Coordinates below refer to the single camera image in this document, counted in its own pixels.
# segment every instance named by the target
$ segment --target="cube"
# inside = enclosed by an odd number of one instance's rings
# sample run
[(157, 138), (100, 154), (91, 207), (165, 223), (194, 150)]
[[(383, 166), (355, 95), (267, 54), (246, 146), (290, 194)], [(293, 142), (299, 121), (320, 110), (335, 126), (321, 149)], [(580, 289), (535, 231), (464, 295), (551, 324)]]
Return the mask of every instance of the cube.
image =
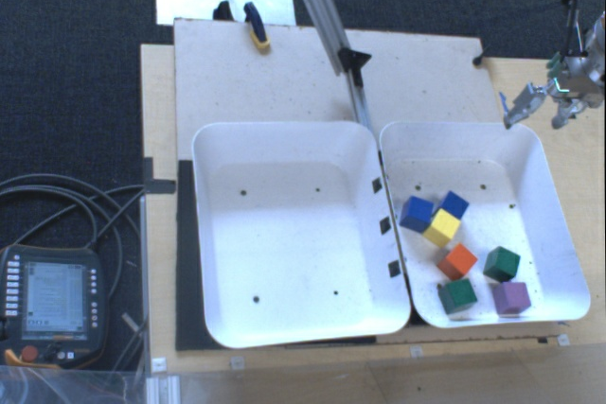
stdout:
[(456, 195), (453, 191), (449, 191), (438, 207), (440, 209), (444, 209), (452, 216), (455, 216), (457, 219), (461, 220), (463, 219), (463, 214), (465, 214), (465, 211), (469, 206), (469, 202)]
[(499, 315), (517, 315), (530, 308), (526, 283), (501, 283), (492, 290), (492, 297)]
[(467, 309), (477, 302), (469, 279), (451, 281), (438, 289), (437, 294), (448, 315)]
[(484, 275), (503, 283), (514, 278), (520, 266), (520, 256), (501, 246), (489, 252), (484, 266)]
[(454, 246), (437, 266), (453, 281), (465, 276), (477, 261), (477, 257), (460, 242)]
[(434, 205), (419, 197), (411, 196), (401, 210), (400, 226), (422, 233), (429, 226)]
[(449, 214), (444, 209), (438, 209), (429, 227), (423, 232), (423, 235), (436, 244), (437, 247), (443, 248), (455, 237), (460, 225), (461, 221), (455, 216)]

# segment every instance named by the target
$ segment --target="plastic tray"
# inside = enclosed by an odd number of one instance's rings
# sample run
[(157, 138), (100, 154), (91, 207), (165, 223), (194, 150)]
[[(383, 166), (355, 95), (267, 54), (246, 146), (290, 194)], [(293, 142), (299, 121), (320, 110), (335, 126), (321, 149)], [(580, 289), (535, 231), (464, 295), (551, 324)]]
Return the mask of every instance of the plastic tray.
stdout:
[(406, 324), (410, 300), (368, 130), (213, 124), (196, 134), (193, 163), (205, 321), (218, 343), (378, 335)]
[[(456, 327), (585, 315), (589, 290), (534, 132), (520, 125), (507, 131), (501, 124), (402, 122), (383, 129), (381, 148), (396, 214), (412, 195), (438, 203), (449, 190), (471, 204), (455, 239), (441, 250), (398, 227), (412, 299), (427, 323)], [(468, 274), (478, 302), (447, 315), (437, 285), (449, 280), (436, 264), (459, 241), (479, 259)], [(496, 313), (496, 283), (483, 274), (496, 246), (521, 256), (513, 281), (526, 283), (532, 307), (518, 316)]]

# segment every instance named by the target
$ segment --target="dark floor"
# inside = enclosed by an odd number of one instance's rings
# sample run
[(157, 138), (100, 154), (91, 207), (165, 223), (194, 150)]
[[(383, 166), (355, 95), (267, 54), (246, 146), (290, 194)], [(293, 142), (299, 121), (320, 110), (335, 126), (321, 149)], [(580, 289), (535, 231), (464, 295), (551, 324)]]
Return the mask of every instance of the dark floor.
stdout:
[[(349, 27), (477, 36), (489, 55), (502, 57), (551, 57), (565, 24), (560, 0), (336, 3)], [(579, 6), (589, 26), (604, 0)], [(300, 24), (310, 22), (300, 0), (295, 11)], [(0, 0), (0, 33), (0, 181), (54, 172), (105, 189), (140, 184), (139, 46), (172, 42), (171, 29), (155, 24), (155, 0)], [(0, 246), (45, 211), (45, 203), (35, 203), (0, 204)], [(30, 242), (76, 246), (81, 238), (81, 225), (65, 224)], [(104, 258), (111, 267), (109, 244)], [(141, 321), (135, 237), (125, 246), (129, 263), (99, 369), (112, 367), (131, 336), (120, 315)]]

